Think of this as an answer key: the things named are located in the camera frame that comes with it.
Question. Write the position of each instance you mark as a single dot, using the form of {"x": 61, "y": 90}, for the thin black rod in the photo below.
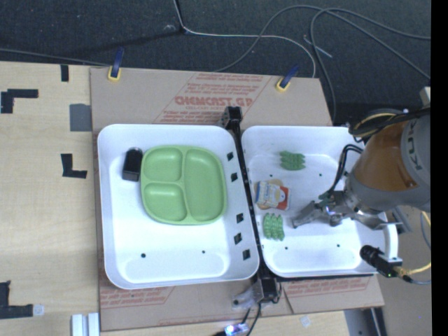
{"x": 249, "y": 194}

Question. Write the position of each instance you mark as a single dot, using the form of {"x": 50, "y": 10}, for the small black bottle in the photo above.
{"x": 132, "y": 166}

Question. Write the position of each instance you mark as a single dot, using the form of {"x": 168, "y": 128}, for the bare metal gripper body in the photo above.
{"x": 341, "y": 203}

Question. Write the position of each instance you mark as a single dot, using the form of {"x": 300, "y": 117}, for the green pea pods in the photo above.
{"x": 292, "y": 160}
{"x": 273, "y": 227}

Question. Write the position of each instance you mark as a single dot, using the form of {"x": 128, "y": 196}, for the black cylinder on white bracket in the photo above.
{"x": 376, "y": 257}

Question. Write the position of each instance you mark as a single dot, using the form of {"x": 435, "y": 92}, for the green divided plate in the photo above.
{"x": 196, "y": 184}

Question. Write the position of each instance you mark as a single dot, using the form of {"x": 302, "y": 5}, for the brown cardboard board, red print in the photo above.
{"x": 147, "y": 93}

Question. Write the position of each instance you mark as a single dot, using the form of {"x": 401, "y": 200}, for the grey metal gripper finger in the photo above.
{"x": 336, "y": 220}
{"x": 308, "y": 215}

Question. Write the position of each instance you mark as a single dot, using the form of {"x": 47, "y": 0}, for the white and red packet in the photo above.
{"x": 273, "y": 194}

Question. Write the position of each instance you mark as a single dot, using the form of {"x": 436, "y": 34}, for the white plastic tray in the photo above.
{"x": 175, "y": 254}
{"x": 315, "y": 254}

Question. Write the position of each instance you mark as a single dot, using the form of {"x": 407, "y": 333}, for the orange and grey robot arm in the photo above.
{"x": 385, "y": 159}

